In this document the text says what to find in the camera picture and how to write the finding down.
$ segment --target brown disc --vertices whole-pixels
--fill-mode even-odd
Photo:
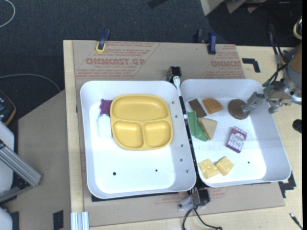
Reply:
[[[245,119],[248,117],[249,112],[243,113],[242,106],[246,105],[246,103],[240,99],[235,99],[229,102],[228,111],[232,117],[236,119]]]

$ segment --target yellow plate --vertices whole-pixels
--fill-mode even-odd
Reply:
[[[130,150],[152,150],[167,146],[173,126],[166,102],[147,94],[121,95],[110,109],[115,141]]]

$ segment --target black floor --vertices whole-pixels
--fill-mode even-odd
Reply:
[[[222,3],[204,16],[200,0],[0,0],[0,90],[16,105],[15,120],[64,89],[65,39],[191,43],[198,29],[215,31],[217,43],[269,46],[267,24],[279,46],[296,46],[292,28],[302,15],[302,0],[269,0],[249,13],[229,14]],[[11,76],[14,74],[32,74]]]

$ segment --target wooden table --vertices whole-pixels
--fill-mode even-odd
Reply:
[[[65,91],[68,129],[69,168],[71,186],[71,211],[81,213],[84,211],[83,188],[81,176],[81,160],[79,150],[78,118],[76,113],[76,89],[73,61],[73,43],[65,40],[64,67],[65,67]],[[276,69],[273,51],[270,47],[237,46],[240,58],[254,58],[261,66],[261,73],[255,73],[251,65],[242,64],[246,79],[254,79],[264,83]],[[273,114],[279,130],[283,145],[293,171],[296,187],[286,191],[285,206],[259,210],[239,211],[223,214],[211,214],[203,216],[206,223],[214,226],[222,226],[224,230],[261,229],[261,230],[289,230],[299,229],[289,216],[293,213],[299,222],[303,224],[303,200],[302,200],[302,142],[301,134],[292,129],[295,119],[301,119],[301,106],[292,104],[279,109]],[[95,230],[152,230],[152,229],[181,229],[182,218],[171,218],[146,222],[119,224],[112,226],[92,227]],[[186,227],[193,230],[207,229],[197,219],[189,217]]]

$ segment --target yellow sponge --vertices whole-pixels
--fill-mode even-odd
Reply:
[[[225,176],[234,167],[234,164],[225,156],[222,157],[215,166],[220,171],[220,173]]]
[[[203,176],[208,179],[212,176],[215,176],[219,173],[217,167],[211,162],[210,159],[206,159],[202,162],[198,163],[199,167],[201,168],[201,172]]]

